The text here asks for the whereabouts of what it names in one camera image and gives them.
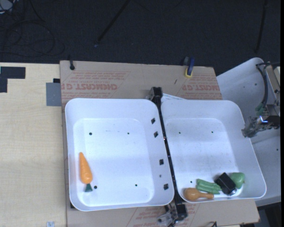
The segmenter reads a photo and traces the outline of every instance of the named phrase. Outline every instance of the orange carrot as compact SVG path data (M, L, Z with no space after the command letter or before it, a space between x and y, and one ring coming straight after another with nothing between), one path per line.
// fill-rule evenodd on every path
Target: orange carrot
M79 153L79 162L80 162L80 179L83 183L86 184L85 191L86 192L93 191L90 185L91 181L93 180L93 175L91 173L89 164L82 152Z

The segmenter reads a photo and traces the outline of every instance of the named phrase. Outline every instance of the black floor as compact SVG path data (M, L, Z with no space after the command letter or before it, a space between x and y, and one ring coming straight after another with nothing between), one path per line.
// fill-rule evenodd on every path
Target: black floor
M253 57L280 61L281 0L14 0L0 14L0 61L109 61L212 66L219 75Z

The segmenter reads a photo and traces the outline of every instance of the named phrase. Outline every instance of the yellow clamp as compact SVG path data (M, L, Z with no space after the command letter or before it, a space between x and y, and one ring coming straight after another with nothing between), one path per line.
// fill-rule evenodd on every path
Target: yellow clamp
M186 78L191 78L193 76L193 72L191 72L191 74L188 75L187 71L188 71L188 68L185 69L185 77Z

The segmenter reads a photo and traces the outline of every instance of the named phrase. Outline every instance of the black tape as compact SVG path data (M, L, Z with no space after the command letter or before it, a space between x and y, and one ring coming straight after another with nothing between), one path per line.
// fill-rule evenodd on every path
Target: black tape
M8 79L25 79L25 67L0 68L0 93L8 92Z

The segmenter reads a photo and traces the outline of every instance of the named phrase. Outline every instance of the green pea pod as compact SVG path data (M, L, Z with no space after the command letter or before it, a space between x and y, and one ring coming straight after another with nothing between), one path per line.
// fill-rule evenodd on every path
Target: green pea pod
M204 187L210 187L210 188L214 188L218 191L221 191L221 187L216 184L216 183L210 183L210 182L207 182L205 180L202 180L202 179L197 179L197 185L199 186L204 186Z
M197 190L203 191L203 192L208 192L208 193L212 193L212 194L220 194L220 192L218 190L216 190L214 188L210 188L210 187L197 185L195 188Z

